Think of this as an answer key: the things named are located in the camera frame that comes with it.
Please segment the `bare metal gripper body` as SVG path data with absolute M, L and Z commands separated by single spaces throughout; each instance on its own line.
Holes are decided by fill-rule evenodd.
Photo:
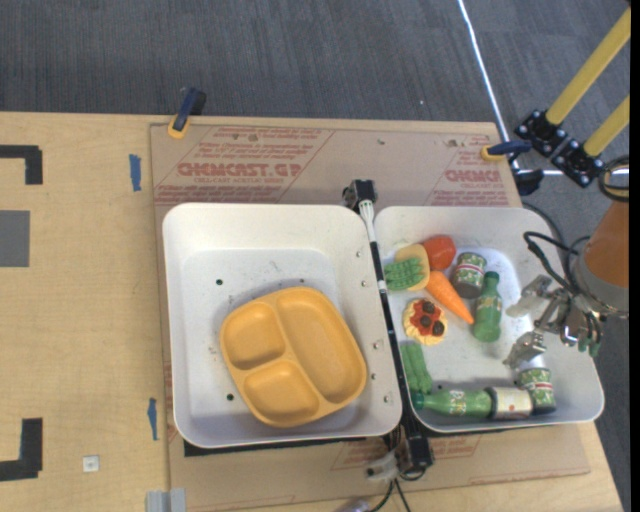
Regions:
M 565 288 L 541 293 L 545 307 L 535 321 L 535 344 L 546 349 L 545 335 L 557 335 L 560 342 L 577 350 L 600 350 L 604 339 L 603 317 L 591 308 L 583 295 L 571 295 Z

